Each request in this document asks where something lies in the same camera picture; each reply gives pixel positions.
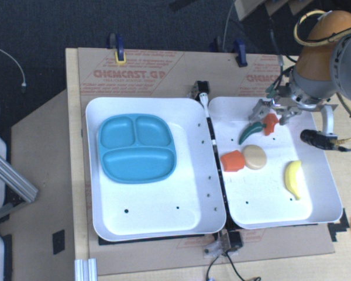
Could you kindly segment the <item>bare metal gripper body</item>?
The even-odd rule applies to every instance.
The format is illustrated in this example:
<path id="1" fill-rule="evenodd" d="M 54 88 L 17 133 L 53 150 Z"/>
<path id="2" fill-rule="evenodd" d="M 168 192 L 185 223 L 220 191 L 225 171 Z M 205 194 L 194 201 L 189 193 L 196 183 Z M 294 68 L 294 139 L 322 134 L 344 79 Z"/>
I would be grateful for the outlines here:
<path id="1" fill-rule="evenodd" d="M 289 112 L 313 111 L 319 104 L 319 99 L 308 95 L 296 83 L 288 82 L 280 85 L 271 98 L 274 109 Z"/>

